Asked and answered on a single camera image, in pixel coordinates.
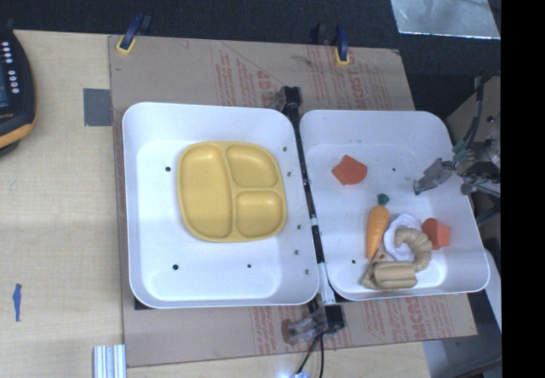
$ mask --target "red toy food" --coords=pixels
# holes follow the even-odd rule
[[[439,249],[450,243],[450,227],[441,224],[437,219],[427,218],[422,224],[422,231],[432,241],[432,249]]]
[[[367,166],[355,158],[345,155],[331,172],[344,186],[363,181],[367,175]]]

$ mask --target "blue tape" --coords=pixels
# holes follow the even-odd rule
[[[20,321],[20,299],[21,299],[20,290],[22,287],[23,286],[21,286],[19,283],[15,285],[15,292],[14,292],[15,322]]]

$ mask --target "metal bracket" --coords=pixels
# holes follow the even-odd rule
[[[300,321],[286,325],[286,341],[295,345],[311,341],[319,334],[333,335],[345,327],[344,312],[340,305],[325,306],[320,295],[308,304],[310,313]]]
[[[125,345],[93,348],[93,378],[126,378]]]
[[[429,189],[433,189],[447,181],[454,171],[452,162],[444,162],[441,158],[437,158],[432,165],[424,171],[424,176],[420,180],[413,181],[413,190],[416,195]]]

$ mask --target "gray tape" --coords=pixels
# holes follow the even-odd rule
[[[110,90],[83,89],[83,121],[86,127],[112,125]]]

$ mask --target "white napkin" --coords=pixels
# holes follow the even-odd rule
[[[415,259],[415,255],[410,250],[407,243],[403,242],[399,248],[396,248],[395,244],[393,243],[393,240],[395,239],[395,232],[400,228],[414,228],[418,231],[422,230],[420,224],[411,215],[398,215],[394,220],[392,220],[392,222],[390,222],[390,226],[384,232],[384,236],[382,237],[384,249],[396,261],[413,261]]]

